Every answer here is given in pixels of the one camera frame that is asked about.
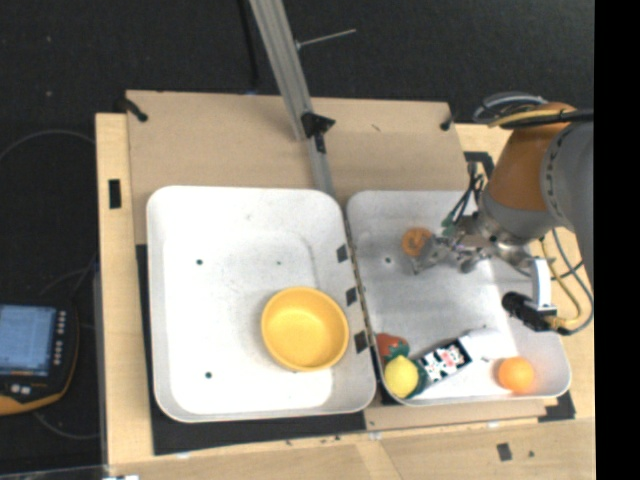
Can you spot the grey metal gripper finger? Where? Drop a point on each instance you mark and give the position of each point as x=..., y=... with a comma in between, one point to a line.
x=470, y=265
x=426, y=258

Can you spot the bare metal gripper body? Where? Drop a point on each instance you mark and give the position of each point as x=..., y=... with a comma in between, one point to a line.
x=475, y=240

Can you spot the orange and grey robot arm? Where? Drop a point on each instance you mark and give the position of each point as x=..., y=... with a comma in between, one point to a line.
x=520, y=178

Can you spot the orange round toy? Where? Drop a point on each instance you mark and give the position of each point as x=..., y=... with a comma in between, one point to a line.
x=414, y=240

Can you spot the white plastic tray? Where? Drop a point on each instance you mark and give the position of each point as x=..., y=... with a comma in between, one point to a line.
x=450, y=308
x=225, y=293

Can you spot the red toy strawberry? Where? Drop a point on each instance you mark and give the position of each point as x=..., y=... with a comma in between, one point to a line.
x=389, y=344

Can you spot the black and white milk carton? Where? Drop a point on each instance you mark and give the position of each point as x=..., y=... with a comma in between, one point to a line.
x=452, y=357

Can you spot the orange toy fruit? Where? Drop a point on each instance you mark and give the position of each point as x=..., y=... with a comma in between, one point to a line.
x=516, y=374

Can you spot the yellow toy lemon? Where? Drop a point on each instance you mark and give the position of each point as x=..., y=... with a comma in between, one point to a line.
x=401, y=376

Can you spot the yellow bowl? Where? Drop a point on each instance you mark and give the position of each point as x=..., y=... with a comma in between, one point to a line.
x=305, y=329

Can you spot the brown cardboard board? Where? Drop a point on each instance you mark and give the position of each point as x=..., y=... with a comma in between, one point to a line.
x=225, y=143

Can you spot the black cylinder on white bracket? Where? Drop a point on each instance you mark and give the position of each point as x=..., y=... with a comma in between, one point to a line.
x=530, y=310

